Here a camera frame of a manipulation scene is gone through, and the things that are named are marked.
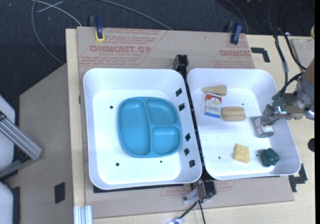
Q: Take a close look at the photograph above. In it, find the blue divided plate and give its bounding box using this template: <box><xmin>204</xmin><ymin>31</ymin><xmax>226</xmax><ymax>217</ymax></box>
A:
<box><xmin>117</xmin><ymin>96</ymin><xmax>183</xmax><ymax>159</ymax></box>

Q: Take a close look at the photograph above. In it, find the yellow toy cheese wedge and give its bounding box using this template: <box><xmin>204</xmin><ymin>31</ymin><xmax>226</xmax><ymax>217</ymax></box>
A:
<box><xmin>232</xmin><ymin>143</ymin><xmax>251</xmax><ymax>164</ymax></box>

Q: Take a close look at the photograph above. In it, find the black block with thin wires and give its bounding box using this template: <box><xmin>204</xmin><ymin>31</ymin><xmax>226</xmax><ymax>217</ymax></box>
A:
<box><xmin>173</xmin><ymin>54</ymin><xmax>189</xmax><ymax>72</ymax></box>
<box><xmin>196</xmin><ymin>180</ymin><xmax>217</xmax><ymax>204</ymax></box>

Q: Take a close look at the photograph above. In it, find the thin black rod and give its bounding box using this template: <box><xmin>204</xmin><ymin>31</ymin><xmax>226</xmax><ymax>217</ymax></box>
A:
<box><xmin>183</xmin><ymin>68</ymin><xmax>206</xmax><ymax>184</ymax></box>

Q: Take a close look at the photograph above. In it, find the small silver can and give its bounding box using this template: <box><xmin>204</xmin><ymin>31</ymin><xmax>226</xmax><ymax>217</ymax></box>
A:
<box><xmin>254</xmin><ymin>116</ymin><xmax>275</xmax><ymax>139</ymax></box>

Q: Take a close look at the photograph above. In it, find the white plastic tray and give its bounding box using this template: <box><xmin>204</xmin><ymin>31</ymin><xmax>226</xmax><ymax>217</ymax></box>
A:
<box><xmin>186</xmin><ymin>67</ymin><xmax>302</xmax><ymax>181</ymax></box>
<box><xmin>82</xmin><ymin>67</ymin><xmax>203</xmax><ymax>191</ymax></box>

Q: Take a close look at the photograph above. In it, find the tan toy bread bun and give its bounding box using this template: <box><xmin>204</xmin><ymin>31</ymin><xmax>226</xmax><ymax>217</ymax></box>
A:
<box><xmin>221</xmin><ymin>106</ymin><xmax>246</xmax><ymax>122</ymax></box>

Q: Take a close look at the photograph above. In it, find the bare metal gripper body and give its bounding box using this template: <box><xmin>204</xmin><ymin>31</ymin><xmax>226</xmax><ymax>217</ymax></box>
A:
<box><xmin>273</xmin><ymin>87</ymin><xmax>316</xmax><ymax>121</ymax></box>

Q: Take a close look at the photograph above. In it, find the green toy pepper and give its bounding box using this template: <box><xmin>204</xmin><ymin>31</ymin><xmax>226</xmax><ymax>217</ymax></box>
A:
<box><xmin>260</xmin><ymin>148</ymin><xmax>281</xmax><ymax>168</ymax></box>

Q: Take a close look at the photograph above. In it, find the white and red carton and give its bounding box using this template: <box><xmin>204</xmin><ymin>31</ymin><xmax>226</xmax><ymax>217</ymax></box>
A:
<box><xmin>203</xmin><ymin>92</ymin><xmax>223</xmax><ymax>119</ymax></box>

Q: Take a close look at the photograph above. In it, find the brown cardboard board red print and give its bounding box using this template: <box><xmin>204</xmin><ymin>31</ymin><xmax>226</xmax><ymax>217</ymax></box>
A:
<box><xmin>76</xmin><ymin>26</ymin><xmax>296</xmax><ymax>219</ymax></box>

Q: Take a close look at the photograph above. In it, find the tan toy wafer cone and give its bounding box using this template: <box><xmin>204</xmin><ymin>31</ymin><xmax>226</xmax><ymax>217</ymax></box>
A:
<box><xmin>201</xmin><ymin>84</ymin><xmax>228</xmax><ymax>97</ymax></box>

